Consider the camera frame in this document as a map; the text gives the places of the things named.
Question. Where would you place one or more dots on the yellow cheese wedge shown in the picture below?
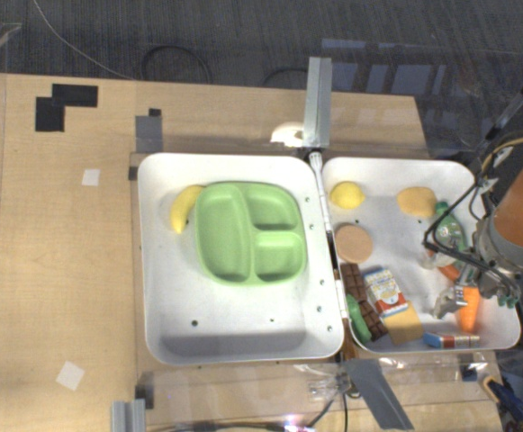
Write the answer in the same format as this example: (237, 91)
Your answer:
(404, 326)

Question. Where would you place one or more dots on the tan bread roll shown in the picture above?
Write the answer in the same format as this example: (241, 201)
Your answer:
(416, 202)

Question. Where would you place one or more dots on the green toy vegetable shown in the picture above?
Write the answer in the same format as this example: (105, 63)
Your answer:
(359, 324)

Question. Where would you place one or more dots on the brown round biscuit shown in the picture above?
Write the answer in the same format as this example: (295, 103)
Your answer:
(354, 243)

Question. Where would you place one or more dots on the orange carrot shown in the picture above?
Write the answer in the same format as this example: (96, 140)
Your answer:
(469, 315)

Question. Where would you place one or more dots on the orange and white toy food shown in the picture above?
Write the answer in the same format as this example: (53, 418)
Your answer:
(448, 270)

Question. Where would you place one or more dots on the white red blue carton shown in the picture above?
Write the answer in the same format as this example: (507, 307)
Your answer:
(385, 293)

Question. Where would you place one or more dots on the yellow lemon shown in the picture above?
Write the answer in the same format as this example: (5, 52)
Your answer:
(346, 195)

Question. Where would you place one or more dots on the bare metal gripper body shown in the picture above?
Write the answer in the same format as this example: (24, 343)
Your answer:
(490, 281)

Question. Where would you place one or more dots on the green bottle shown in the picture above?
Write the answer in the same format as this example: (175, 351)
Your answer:
(449, 230)

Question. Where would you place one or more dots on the blue red silver packet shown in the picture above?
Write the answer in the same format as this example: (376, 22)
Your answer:
(450, 340)

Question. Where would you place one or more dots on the white plastic tray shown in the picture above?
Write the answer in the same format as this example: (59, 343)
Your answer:
(400, 241)
(243, 313)

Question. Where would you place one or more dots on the green divided plate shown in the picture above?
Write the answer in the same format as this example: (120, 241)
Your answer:
(225, 236)

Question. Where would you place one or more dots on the yellow banana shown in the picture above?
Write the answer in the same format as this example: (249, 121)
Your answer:
(181, 207)

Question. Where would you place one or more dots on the brown chocolate bar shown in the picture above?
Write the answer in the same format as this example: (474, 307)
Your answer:
(354, 281)

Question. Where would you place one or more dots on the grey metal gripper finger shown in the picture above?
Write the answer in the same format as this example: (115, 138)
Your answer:
(443, 305)
(460, 296)

